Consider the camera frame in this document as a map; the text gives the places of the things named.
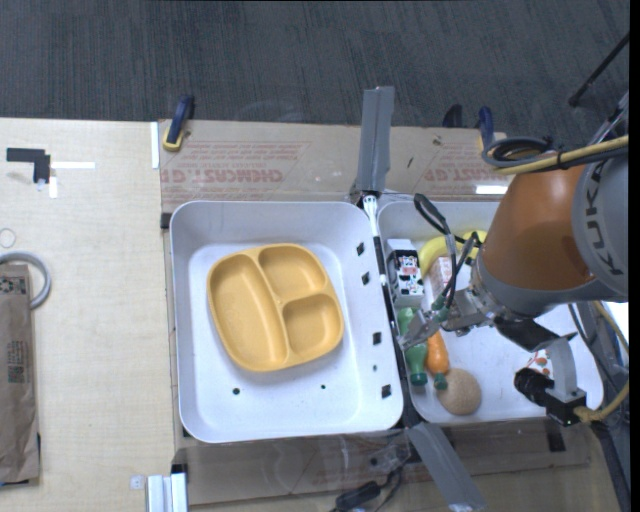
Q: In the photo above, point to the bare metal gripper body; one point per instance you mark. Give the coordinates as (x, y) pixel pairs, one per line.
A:
(470, 312)

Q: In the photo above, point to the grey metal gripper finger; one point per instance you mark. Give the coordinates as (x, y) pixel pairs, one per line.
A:
(417, 340)
(423, 320)

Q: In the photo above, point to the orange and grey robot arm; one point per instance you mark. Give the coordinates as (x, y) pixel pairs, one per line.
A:
(535, 235)

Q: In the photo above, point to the green bottle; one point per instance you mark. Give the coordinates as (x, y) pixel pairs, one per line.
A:
(416, 362)

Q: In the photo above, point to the orange carrot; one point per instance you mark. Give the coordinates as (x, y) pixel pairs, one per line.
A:
(438, 356)

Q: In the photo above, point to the white and red packet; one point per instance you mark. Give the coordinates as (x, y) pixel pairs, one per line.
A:
(441, 276)

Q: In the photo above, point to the white cow print carton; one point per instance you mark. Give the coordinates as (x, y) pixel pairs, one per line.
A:
(406, 272)

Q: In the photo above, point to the white plastic tray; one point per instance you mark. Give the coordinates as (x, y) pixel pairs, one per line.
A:
(300, 400)
(500, 365)

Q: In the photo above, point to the tan bread roll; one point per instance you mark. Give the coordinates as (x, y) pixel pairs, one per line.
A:
(460, 392)

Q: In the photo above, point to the yellow banana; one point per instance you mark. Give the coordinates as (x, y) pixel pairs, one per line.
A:
(434, 248)

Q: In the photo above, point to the white packet with orange print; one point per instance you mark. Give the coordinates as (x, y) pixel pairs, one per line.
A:
(540, 361)

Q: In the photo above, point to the yellow divided plate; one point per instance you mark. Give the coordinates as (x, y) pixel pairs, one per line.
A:
(272, 305)

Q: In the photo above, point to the brown cardboard board red print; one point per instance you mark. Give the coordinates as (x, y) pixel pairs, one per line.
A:
(280, 165)

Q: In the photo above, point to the brown paper bag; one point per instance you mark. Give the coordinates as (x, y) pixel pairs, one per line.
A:
(17, 380)

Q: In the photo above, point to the black cylinder on white bracket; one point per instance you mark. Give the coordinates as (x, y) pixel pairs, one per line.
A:
(562, 385)

